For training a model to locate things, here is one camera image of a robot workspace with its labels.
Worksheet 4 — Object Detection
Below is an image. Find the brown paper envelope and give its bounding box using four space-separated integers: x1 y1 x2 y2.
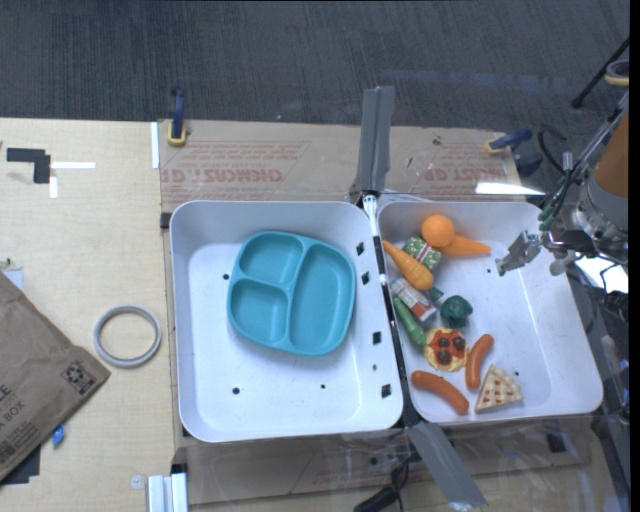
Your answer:
0 269 112 484

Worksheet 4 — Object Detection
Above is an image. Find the pie slice with lattice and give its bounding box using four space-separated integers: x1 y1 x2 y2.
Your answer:
473 363 524 414

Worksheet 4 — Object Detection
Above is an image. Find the green carton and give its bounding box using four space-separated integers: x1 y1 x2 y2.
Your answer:
401 235 444 272

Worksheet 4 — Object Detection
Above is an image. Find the brown cardboard board red print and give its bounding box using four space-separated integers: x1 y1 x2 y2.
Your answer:
158 118 601 507

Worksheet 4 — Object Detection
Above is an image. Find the spaghetti with meatballs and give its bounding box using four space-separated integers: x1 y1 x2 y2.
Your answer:
422 326 471 373

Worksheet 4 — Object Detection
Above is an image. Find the blue divided plate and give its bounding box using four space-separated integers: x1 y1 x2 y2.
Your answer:
225 229 358 358

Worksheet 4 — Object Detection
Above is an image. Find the orange ball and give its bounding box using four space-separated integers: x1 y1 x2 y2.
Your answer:
420 213 457 249

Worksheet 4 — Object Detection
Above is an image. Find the white tape ring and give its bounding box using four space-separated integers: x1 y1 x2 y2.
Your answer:
92 303 163 370

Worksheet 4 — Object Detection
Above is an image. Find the white plastic tray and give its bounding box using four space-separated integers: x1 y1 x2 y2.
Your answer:
375 199 605 427
168 199 406 445

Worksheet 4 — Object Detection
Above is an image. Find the orange carrot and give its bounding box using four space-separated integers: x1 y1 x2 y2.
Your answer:
382 239 445 304
441 233 493 258

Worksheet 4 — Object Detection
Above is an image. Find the white and red carton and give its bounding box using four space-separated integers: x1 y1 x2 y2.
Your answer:
389 277 438 323

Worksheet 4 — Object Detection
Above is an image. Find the green cucumber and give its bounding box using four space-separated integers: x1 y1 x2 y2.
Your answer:
392 296 428 349

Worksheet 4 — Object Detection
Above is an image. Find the green broccoli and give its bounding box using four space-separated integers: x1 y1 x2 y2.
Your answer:
439 294 475 330

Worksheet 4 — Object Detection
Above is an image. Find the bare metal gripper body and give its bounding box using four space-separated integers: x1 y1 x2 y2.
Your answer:
540 203 630 265

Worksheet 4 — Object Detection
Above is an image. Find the orange sausage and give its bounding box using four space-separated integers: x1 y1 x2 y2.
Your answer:
464 333 496 391
410 369 471 416

